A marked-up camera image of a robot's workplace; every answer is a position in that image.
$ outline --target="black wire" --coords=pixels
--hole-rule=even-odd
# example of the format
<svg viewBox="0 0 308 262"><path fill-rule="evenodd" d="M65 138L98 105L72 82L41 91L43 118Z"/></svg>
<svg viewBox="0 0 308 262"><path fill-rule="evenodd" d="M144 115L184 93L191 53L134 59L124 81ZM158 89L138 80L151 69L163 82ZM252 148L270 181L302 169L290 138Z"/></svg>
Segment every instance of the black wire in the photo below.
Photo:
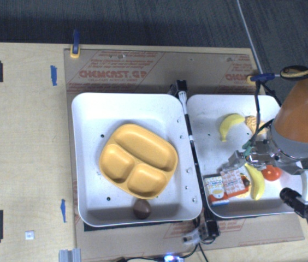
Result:
<svg viewBox="0 0 308 262"><path fill-rule="evenodd" d="M250 141L255 140L258 133L261 132L264 128L269 127L272 122L273 122L274 118L272 118L270 121L267 121L265 124L263 124L261 127L258 128L257 131L255 131L255 133L252 135Z"/></svg>
<svg viewBox="0 0 308 262"><path fill-rule="evenodd" d="M214 241L215 241L215 239L213 239L213 240L210 241L210 242L201 241L201 243L203 243L204 245L210 245L210 244L212 244Z"/></svg>
<svg viewBox="0 0 308 262"><path fill-rule="evenodd" d="M147 257L130 257L130 258L126 258L126 261L130 261L133 259L144 259L144 260L152 260L152 261L156 261L157 258L147 258Z"/></svg>
<svg viewBox="0 0 308 262"><path fill-rule="evenodd" d="M260 81L256 81L256 90L254 92L254 102L256 104L256 130L255 130L255 133L258 133L259 132L259 123L260 123L260 112L259 112L259 101L258 101L258 93L259 93L259 90L260 90L260 87L261 87L261 83ZM250 139L250 142L251 142L251 146L254 146L254 142L256 140L256 136L257 135L253 135Z"/></svg>
<svg viewBox="0 0 308 262"><path fill-rule="evenodd" d="M285 72L285 70L287 70L287 71L289 71L289 70L297 70L297 71L300 71L300 72L304 72L304 71L308 71L308 67L306 67L306 66L293 65L293 66L285 67L285 68L283 68L280 71L280 77L282 79L289 80L289 81L299 81L299 80L308 79L308 74L306 74L304 76L296 76L296 77L293 77L293 78L289 77L289 76L284 76L283 73Z"/></svg>
<svg viewBox="0 0 308 262"><path fill-rule="evenodd" d="M281 107L281 102L280 102L279 98L275 95L274 90L271 90L267 85L265 85L265 82L261 82L261 85L276 100L276 102L278 103L279 107Z"/></svg>
<svg viewBox="0 0 308 262"><path fill-rule="evenodd" d="M198 244L198 245L199 245L200 251L202 252L203 257L205 258L205 261L206 261L206 262L209 262L209 261L208 261L208 258L206 257L206 255L205 255L205 253L204 253L204 251L203 251L203 248L202 248L201 244Z"/></svg>
<svg viewBox="0 0 308 262"><path fill-rule="evenodd" d="M187 254L185 256L181 256L181 258L188 258L188 257L192 256L193 253L197 250L197 248L198 248L198 245L196 245L196 247L194 247L194 249L193 249L193 251L191 253L189 253L189 254Z"/></svg>

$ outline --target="banana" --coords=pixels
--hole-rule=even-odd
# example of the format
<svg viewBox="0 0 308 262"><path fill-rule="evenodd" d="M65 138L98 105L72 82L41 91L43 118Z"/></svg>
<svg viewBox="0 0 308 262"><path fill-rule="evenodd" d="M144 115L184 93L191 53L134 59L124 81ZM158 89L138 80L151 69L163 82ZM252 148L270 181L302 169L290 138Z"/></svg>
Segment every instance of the banana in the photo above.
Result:
<svg viewBox="0 0 308 262"><path fill-rule="evenodd" d="M262 197L265 189L264 177L262 173L257 170L254 166L251 166L248 163L245 163L245 167L248 173L251 176L251 180L253 182L251 188L251 198L253 200L259 200Z"/></svg>
<svg viewBox="0 0 308 262"><path fill-rule="evenodd" d="M226 142L226 137L228 134L229 129L238 123L244 122L245 118L239 114L231 114L227 116L220 125L220 133L222 137L222 142Z"/></svg>

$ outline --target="black cable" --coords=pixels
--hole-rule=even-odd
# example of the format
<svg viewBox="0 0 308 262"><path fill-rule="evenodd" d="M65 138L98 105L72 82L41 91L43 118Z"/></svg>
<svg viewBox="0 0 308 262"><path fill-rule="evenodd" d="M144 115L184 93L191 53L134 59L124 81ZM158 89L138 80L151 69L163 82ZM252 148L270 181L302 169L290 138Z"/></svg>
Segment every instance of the black cable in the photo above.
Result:
<svg viewBox="0 0 308 262"><path fill-rule="evenodd" d="M197 248L198 248L198 245L196 245L196 247L194 247L194 249L193 249L193 251L191 253L188 253L185 256L181 256L181 258L185 259L185 258L188 258L188 257L192 256L194 254L194 252L197 250Z"/></svg>
<svg viewBox="0 0 308 262"><path fill-rule="evenodd" d="M276 102L278 103L279 107L281 107L281 102L280 102L279 98L275 95L275 91L271 90L267 85L265 85L265 82L261 82L261 85L276 100Z"/></svg>
<svg viewBox="0 0 308 262"><path fill-rule="evenodd" d="M213 240L210 241L210 242L201 241L201 243L204 244L204 245L210 245L210 244L212 244L214 241L215 241L215 239L213 239Z"/></svg>
<svg viewBox="0 0 308 262"><path fill-rule="evenodd" d="M255 131L255 133L252 135L250 141L256 140L258 133L261 132L264 128L269 127L272 124L273 120L274 120L274 118L272 118L270 121L267 121L265 124L263 124L261 127L259 127L258 130Z"/></svg>
<svg viewBox="0 0 308 262"><path fill-rule="evenodd" d="M301 65L293 65L285 67L280 71L280 77L282 79L290 81L299 81L308 79L308 67Z"/></svg>
<svg viewBox="0 0 308 262"><path fill-rule="evenodd" d="M205 258L205 261L206 261L206 262L209 262L209 261L208 261L208 258L206 257L206 255L205 255L205 253L204 253L204 251L203 251L203 248L202 248L201 244L198 244L198 245L199 245L200 251L202 252L203 257Z"/></svg>
<svg viewBox="0 0 308 262"><path fill-rule="evenodd" d="M158 261L158 258L147 258L147 257L130 257L130 258L125 258L126 261L130 261L133 259L144 259L144 260L151 260L151 261Z"/></svg>
<svg viewBox="0 0 308 262"><path fill-rule="evenodd" d="M259 101L258 101L258 93L259 93L259 90L260 90L260 87L261 87L261 83L260 81L256 81L256 90L254 92L254 102L256 104L256 130L255 130L255 133L258 133L259 132L259 124L260 124L260 112L259 112ZM257 135L253 135L250 139L250 142L251 142L251 146L254 146L254 142L256 140L256 136Z"/></svg>

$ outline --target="snack package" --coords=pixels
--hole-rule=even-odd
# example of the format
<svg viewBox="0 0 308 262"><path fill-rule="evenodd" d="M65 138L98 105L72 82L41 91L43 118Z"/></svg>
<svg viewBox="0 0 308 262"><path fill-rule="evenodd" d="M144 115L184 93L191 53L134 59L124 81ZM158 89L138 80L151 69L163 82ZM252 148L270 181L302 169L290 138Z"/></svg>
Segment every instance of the snack package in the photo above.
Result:
<svg viewBox="0 0 308 262"><path fill-rule="evenodd" d="M207 177L205 181L205 191L208 195L208 202L211 206L226 205L229 199L223 187L220 175Z"/></svg>
<svg viewBox="0 0 308 262"><path fill-rule="evenodd" d="M248 187L245 187L239 169L231 171L221 172L222 182L224 190L228 197L234 197L243 194L248 191Z"/></svg>

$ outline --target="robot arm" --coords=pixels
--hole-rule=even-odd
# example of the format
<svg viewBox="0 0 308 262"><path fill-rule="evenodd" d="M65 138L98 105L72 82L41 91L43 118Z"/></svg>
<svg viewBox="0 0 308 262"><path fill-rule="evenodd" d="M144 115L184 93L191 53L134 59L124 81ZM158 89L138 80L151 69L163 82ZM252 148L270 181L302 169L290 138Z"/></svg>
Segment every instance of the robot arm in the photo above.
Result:
<svg viewBox="0 0 308 262"><path fill-rule="evenodd" d="M266 139L253 141L244 153L236 151L229 159L230 166L249 163L258 170L273 165L292 175L301 175L302 195L284 188L280 198L294 208L300 216L308 217L308 169L298 166L308 158L308 69L290 91L279 113L266 124L269 127Z"/></svg>

